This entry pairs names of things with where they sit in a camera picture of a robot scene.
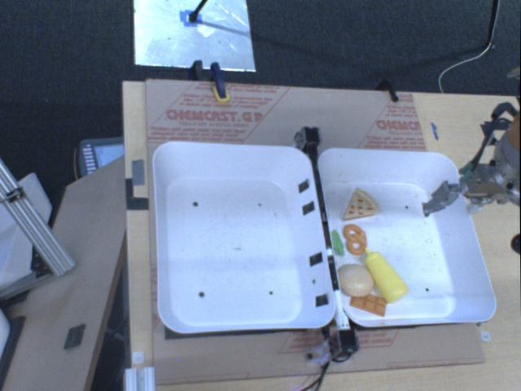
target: wooden table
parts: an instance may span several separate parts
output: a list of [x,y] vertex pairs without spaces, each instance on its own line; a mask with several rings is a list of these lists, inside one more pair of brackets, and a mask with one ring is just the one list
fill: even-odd
[[[133,158],[146,157],[146,89],[143,82],[124,83],[124,127],[126,177],[132,177]],[[476,153],[483,135],[479,125],[489,120],[499,104],[514,98],[453,94],[413,94],[427,150],[448,156],[457,167]],[[431,123],[435,123],[436,140]],[[134,187],[134,196],[147,197],[145,183]],[[327,375],[323,390],[454,390],[517,389],[521,384],[521,313],[519,302],[519,255],[510,249],[512,237],[519,232],[519,208],[512,204],[490,204],[473,217],[488,272],[497,298],[494,317],[480,326],[490,334],[484,342],[485,364],[428,367],[391,371],[368,371]],[[133,367],[149,367],[152,361],[151,279],[148,217],[128,214],[129,299],[131,350],[143,353],[144,360]],[[158,386],[160,391],[288,390],[300,389],[313,378],[284,377],[260,380],[233,380],[198,384]]]

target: white tray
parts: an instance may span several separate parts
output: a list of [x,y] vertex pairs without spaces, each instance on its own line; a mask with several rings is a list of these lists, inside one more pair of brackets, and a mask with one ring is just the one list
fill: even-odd
[[[315,328],[331,321],[322,220],[302,152],[172,142],[155,151],[153,174],[158,308],[168,328]],[[310,204],[314,210],[304,214]],[[320,262],[310,265],[317,254]]]
[[[379,251],[409,286],[409,294],[387,305],[379,317],[349,305],[344,311],[366,327],[482,322],[496,309],[496,298],[466,202],[424,217],[422,202],[444,181],[457,182],[458,171],[433,152],[330,149],[319,158],[330,230],[342,235],[342,222],[355,188],[367,191],[380,214],[349,221],[362,228],[368,247]],[[335,256],[363,265],[365,254]]]

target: metal plate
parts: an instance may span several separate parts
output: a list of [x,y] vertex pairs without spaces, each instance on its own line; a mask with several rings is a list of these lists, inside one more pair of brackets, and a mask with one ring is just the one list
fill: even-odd
[[246,0],[208,0],[196,24],[188,14],[201,0],[134,0],[137,65],[255,72]]

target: mustard bottle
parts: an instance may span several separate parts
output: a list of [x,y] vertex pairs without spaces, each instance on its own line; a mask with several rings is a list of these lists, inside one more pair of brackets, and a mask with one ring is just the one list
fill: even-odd
[[398,301],[409,292],[407,284],[380,253],[366,248],[366,254],[367,269],[387,303]]

